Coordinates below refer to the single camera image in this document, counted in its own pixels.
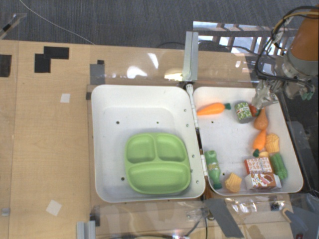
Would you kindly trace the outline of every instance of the toy cucumber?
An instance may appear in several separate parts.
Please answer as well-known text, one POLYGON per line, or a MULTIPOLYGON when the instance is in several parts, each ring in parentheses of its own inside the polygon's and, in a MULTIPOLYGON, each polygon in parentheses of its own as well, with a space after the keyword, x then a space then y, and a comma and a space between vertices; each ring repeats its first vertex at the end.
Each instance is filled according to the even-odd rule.
POLYGON ((287 170, 285 168, 283 159, 281 158, 280 153, 276 153, 273 156, 270 157, 271 165, 273 166, 273 169, 275 171, 275 174, 279 176, 281 180, 285 179, 287 177, 287 170))

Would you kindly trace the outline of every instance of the green can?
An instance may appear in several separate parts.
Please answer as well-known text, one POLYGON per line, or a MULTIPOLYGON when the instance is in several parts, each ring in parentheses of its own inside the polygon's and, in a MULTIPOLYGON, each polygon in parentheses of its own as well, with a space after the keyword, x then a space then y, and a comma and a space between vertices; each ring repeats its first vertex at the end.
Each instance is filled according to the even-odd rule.
POLYGON ((253 120, 247 102, 239 102, 235 105, 235 111, 240 123, 248 123, 253 120))

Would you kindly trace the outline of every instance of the wooden table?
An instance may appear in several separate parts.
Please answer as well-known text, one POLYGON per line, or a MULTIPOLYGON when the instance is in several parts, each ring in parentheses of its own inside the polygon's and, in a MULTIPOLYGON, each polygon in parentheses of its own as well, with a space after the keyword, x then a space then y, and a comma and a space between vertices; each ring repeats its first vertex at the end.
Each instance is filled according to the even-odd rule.
MULTIPOLYGON (((89 220, 93 204, 103 205, 110 218, 118 208, 98 199, 90 186, 86 100, 90 64, 105 61, 109 84, 175 86, 176 81, 164 78, 181 73, 183 51, 2 40, 0 54, 12 55, 10 77, 0 78, 0 208, 10 207, 11 211, 8 217, 0 216, 0 238, 76 238, 76 223, 89 220), (44 46, 69 47, 69 59, 52 59, 51 73, 35 73, 34 55, 43 54, 44 46), (143 73, 129 79, 128 69, 132 66, 143 73), (68 103, 61 103, 62 94, 70 94, 68 103), (61 204, 56 216, 46 211, 51 200, 61 204)), ((251 86, 242 54, 200 52, 199 82, 205 84, 211 78, 214 81, 210 83, 216 86, 221 82, 237 86, 238 79, 241 86, 251 86)), ((289 207, 289 197, 280 197, 289 207)), ((117 212, 118 226, 108 228, 109 233, 128 228, 146 231, 147 224, 143 222, 148 211, 140 210, 140 206, 132 205, 128 212, 117 212)), ((165 214, 175 218, 185 213, 182 205, 174 202, 158 206, 161 208, 156 214, 158 219, 165 214)), ((280 212, 265 208, 262 214, 268 218, 264 220, 261 213, 245 216, 234 213, 246 238, 292 238, 290 225, 280 212)), ((182 224, 183 219, 175 219, 176 225, 182 224)), ((209 238, 224 238, 216 221, 208 225, 209 238)), ((191 238, 204 238, 205 228, 200 227, 191 238)), ((105 229, 97 228, 97 234, 105 229)))

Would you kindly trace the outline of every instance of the white tape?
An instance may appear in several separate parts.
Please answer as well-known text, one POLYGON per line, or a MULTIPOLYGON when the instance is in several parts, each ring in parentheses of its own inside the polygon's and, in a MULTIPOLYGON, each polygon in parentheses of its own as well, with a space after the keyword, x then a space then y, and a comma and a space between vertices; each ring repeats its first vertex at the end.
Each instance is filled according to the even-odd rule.
POLYGON ((62 205, 59 204, 57 201, 51 200, 50 204, 46 208, 46 211, 54 216, 57 216, 62 205))
POLYGON ((62 94, 60 103, 69 103, 71 94, 62 94))

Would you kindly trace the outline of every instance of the white wire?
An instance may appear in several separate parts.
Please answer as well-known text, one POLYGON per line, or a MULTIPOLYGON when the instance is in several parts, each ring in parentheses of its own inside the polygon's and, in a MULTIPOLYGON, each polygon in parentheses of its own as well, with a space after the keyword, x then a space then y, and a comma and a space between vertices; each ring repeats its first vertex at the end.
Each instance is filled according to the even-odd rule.
POLYGON ((58 27, 58 28, 60 28, 60 29, 62 29, 62 30, 64 30, 64 31, 67 31, 67 32, 69 32, 69 33, 71 33, 71 34, 74 34, 74 35, 76 35, 76 36, 82 38, 83 40, 87 41, 88 43, 91 43, 91 44, 94 45, 93 42, 91 42, 90 40, 84 38, 83 36, 81 36, 81 35, 79 35, 79 34, 77 34, 77 33, 75 33, 75 32, 72 32, 71 30, 68 30, 68 29, 66 29, 66 28, 64 28, 64 27, 62 27, 62 26, 59 26, 59 25, 53 23, 52 21, 46 19, 45 17, 42 17, 40 14, 36 13, 34 10, 32 10, 31 8, 29 8, 22 0, 19 0, 19 1, 20 1, 21 4, 23 4, 23 6, 24 6, 25 8, 27 8, 30 12, 33 12, 35 15, 37 15, 37 16, 40 17, 40 18, 42 18, 42 19, 45 20, 46 22, 48 22, 48 23, 50 23, 50 24, 52 24, 52 25, 54 25, 54 26, 56 26, 56 27, 58 27))

